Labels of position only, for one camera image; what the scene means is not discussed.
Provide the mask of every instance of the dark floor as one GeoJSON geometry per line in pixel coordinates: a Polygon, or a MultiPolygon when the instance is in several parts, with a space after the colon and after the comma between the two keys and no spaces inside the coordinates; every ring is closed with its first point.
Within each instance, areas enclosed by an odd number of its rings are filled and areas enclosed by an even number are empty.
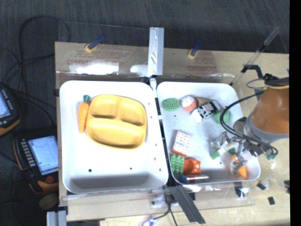
{"type": "MultiPolygon", "coordinates": [[[[0,0],[0,78],[15,92],[21,123],[0,137],[0,225],[43,226],[46,212],[16,165],[18,133],[56,124],[54,41],[91,36],[80,25],[165,28],[165,46],[255,52],[274,27],[280,34],[266,52],[289,52],[290,0],[0,0]],[[69,37],[61,34],[67,24],[69,37]],[[20,66],[20,61],[30,60],[20,66]]],[[[139,46],[138,37],[131,38],[139,46]]]]}

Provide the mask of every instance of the blue clamp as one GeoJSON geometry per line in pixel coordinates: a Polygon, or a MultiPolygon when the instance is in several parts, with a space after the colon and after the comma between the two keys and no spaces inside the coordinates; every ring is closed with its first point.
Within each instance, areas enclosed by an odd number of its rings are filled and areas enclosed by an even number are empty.
{"type": "Polygon", "coordinates": [[[85,49],[88,53],[91,53],[93,50],[95,50],[97,48],[97,45],[100,44],[105,38],[105,35],[101,35],[99,36],[97,39],[95,39],[94,41],[92,41],[91,43],[87,44],[85,49]]]}
{"type": "Polygon", "coordinates": [[[194,47],[190,50],[188,57],[194,59],[197,55],[198,48],[201,46],[202,41],[198,40],[194,47]]]}

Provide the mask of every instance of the phone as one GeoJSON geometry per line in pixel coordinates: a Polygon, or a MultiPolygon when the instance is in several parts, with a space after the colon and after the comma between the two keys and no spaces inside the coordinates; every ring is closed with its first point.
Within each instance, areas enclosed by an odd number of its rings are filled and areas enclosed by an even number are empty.
{"type": "Polygon", "coordinates": [[[12,94],[0,84],[0,136],[20,123],[19,105],[12,94]]]}
{"type": "Polygon", "coordinates": [[[14,152],[24,179],[35,194],[58,190],[58,146],[55,128],[17,135],[14,139],[14,152]]]}

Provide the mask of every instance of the screen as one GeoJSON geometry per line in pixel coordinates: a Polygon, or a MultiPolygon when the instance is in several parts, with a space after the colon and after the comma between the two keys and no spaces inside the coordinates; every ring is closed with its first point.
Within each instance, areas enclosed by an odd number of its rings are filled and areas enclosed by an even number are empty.
{"type": "Polygon", "coordinates": [[[55,136],[28,141],[42,175],[58,169],[58,151],[55,136]]]}
{"type": "Polygon", "coordinates": [[[10,111],[4,101],[2,94],[0,94],[0,118],[10,115],[10,111]]]}

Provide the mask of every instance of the toy carrot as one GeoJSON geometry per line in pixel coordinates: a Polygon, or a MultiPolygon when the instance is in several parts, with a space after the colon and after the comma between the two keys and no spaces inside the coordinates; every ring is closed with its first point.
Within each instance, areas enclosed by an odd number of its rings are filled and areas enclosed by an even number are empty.
{"type": "MultiPolygon", "coordinates": [[[[233,155],[231,156],[231,160],[233,160],[235,157],[237,157],[237,155],[236,155],[236,154],[233,154],[233,155]]],[[[240,168],[238,169],[238,173],[239,173],[244,179],[247,178],[246,167],[245,167],[245,165],[243,165],[242,167],[240,167],[240,168]]]]}
{"type": "Polygon", "coordinates": [[[86,127],[87,117],[88,117],[88,111],[89,111],[89,104],[88,101],[90,99],[90,96],[84,95],[83,96],[84,101],[79,105],[78,110],[78,124],[79,124],[79,132],[83,133],[86,127]]]}

